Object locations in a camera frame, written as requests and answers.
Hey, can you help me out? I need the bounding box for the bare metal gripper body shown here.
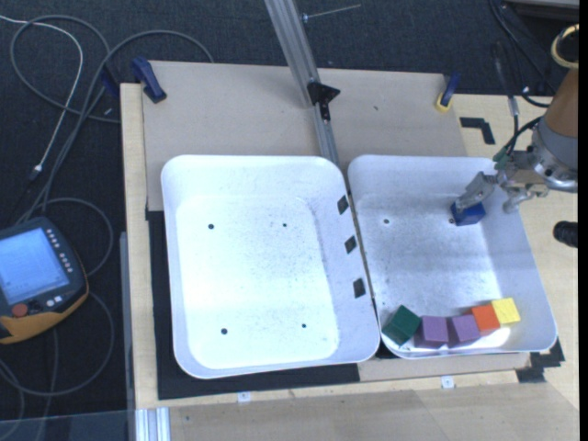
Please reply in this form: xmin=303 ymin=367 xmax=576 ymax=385
xmin=495 ymin=149 xmax=580 ymax=198

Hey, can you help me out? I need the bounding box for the blue cube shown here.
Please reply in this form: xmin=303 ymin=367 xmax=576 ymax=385
xmin=449 ymin=199 xmax=488 ymax=228

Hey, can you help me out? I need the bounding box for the white plastic tray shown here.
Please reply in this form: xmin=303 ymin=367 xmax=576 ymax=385
xmin=160 ymin=153 xmax=382 ymax=380
xmin=346 ymin=153 xmax=560 ymax=360

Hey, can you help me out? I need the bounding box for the yellow cube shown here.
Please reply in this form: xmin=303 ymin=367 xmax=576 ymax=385
xmin=491 ymin=297 xmax=522 ymax=326

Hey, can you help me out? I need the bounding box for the orange cube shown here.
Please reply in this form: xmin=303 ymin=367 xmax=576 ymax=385
xmin=470 ymin=303 xmax=502 ymax=337

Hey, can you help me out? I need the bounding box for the purple cube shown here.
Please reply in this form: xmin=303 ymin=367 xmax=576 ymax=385
xmin=447 ymin=313 xmax=482 ymax=348
xmin=413 ymin=314 xmax=451 ymax=350

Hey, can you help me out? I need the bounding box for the green cube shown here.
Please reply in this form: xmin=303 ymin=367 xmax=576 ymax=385
xmin=381 ymin=304 xmax=424 ymax=346

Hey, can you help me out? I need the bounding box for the brown cardboard board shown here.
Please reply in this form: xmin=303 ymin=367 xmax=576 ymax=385
xmin=140 ymin=60 xmax=532 ymax=384

